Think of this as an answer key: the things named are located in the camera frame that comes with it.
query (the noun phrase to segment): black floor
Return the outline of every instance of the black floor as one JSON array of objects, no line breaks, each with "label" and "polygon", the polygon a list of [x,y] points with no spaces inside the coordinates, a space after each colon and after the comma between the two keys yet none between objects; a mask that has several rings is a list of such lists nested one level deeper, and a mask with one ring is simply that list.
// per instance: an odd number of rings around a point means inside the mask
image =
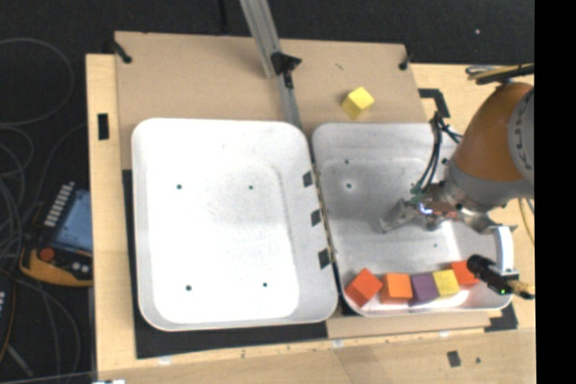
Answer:
[{"label": "black floor", "polygon": [[[283,38],[399,42],[420,63],[534,61],[535,0],[270,0],[270,5]],[[106,51],[104,44],[114,31],[248,35],[238,0],[0,0],[0,146],[8,147],[21,162],[27,158],[28,144],[14,132],[16,127],[31,137],[35,147],[24,182],[6,176],[14,170],[14,160],[0,149],[0,179],[12,195],[18,195],[20,184],[25,184],[19,213],[35,204],[38,186],[46,191],[69,179],[87,180],[86,129],[81,127],[55,151],[41,183],[59,139],[86,122],[85,55]],[[13,38],[46,42],[70,62],[75,75],[70,99],[46,120],[14,125],[65,101],[66,62],[41,44],[6,42]],[[12,215],[7,213],[6,196],[0,194],[0,225]],[[7,232],[7,227],[0,230],[5,246],[10,236],[1,232]],[[9,270],[13,262],[5,256],[0,259]],[[27,281],[17,269],[12,274]],[[94,338],[88,290],[43,287],[71,313],[80,331],[81,353],[75,364],[75,334],[67,316],[54,303],[48,311],[38,291],[24,285],[17,288],[9,342],[35,377],[90,371]],[[50,313],[58,326],[58,341]],[[0,381],[26,378],[13,356],[5,354]]]}]

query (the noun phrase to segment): brown cylinder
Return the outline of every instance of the brown cylinder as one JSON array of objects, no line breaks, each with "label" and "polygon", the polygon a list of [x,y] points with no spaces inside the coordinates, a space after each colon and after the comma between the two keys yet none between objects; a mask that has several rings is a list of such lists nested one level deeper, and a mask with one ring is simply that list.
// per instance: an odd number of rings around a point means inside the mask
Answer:
[{"label": "brown cylinder", "polygon": [[508,125],[514,108],[531,88],[520,82],[501,85],[474,114],[454,152],[463,172],[488,181],[524,179],[510,155]]}]

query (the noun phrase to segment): red-orange block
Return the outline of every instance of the red-orange block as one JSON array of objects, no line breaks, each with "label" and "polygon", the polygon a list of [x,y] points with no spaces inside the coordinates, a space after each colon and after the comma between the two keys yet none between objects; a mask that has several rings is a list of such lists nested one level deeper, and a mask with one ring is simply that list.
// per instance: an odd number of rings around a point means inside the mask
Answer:
[{"label": "red-orange block", "polygon": [[474,274],[468,270],[466,261],[450,263],[450,269],[454,271],[459,285],[474,285],[474,283],[478,283],[479,281],[474,277]]},{"label": "red-orange block", "polygon": [[380,281],[382,282],[380,290],[382,304],[401,304],[410,301],[414,296],[410,275],[407,273],[388,272]]},{"label": "red-orange block", "polygon": [[344,289],[346,295],[360,308],[382,288],[382,282],[364,268]]}]

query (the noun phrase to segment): toy block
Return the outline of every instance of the toy block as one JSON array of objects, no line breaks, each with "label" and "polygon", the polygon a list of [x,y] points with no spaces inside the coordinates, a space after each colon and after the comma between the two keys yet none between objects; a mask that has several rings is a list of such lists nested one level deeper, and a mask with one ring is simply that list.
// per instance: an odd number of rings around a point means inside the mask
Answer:
[{"label": "toy block", "polygon": [[468,270],[466,261],[455,261],[450,263],[450,269],[454,271],[456,279],[460,285],[474,285],[479,282],[479,280],[474,277],[474,274]]},{"label": "toy block", "polygon": [[345,294],[359,307],[366,304],[382,288],[382,283],[373,273],[364,268],[348,284]]},{"label": "toy block", "polygon": [[452,269],[432,272],[440,299],[450,298],[460,292],[460,285]]},{"label": "toy block", "polygon": [[380,290],[380,302],[382,304],[401,304],[410,301],[414,294],[412,293],[412,283],[407,273],[386,273],[380,281],[382,289]]},{"label": "toy block", "polygon": [[418,273],[412,275],[410,279],[412,282],[412,292],[414,293],[410,305],[429,302],[440,296],[432,272]]},{"label": "toy block", "polygon": [[372,95],[363,86],[359,86],[346,96],[340,107],[346,111],[350,119],[356,120],[361,113],[374,104],[374,101]]}]

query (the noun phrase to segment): tray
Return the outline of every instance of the tray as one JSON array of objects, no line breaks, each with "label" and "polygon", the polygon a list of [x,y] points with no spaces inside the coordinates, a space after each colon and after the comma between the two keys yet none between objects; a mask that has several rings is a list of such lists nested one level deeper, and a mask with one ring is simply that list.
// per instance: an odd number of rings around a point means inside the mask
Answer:
[{"label": "tray", "polygon": [[276,121],[132,134],[139,308],[166,331],[311,323],[338,302],[309,146]]},{"label": "tray", "polygon": [[[501,242],[460,222],[445,221],[435,231],[409,223],[382,233],[379,219],[398,199],[409,198],[410,186],[426,168],[432,145],[433,134],[427,123],[328,123],[314,131],[319,186],[343,287],[364,267],[381,276],[387,272],[436,271],[476,253],[496,261]],[[441,158],[449,158],[454,150],[455,144],[446,140]],[[443,174],[440,164],[435,182]],[[513,260],[513,254],[503,256]],[[485,283],[461,290],[450,299],[418,306],[381,304],[376,296],[360,308],[346,294],[344,297],[351,309],[366,317],[502,309],[511,301],[511,296],[500,296]]]}]

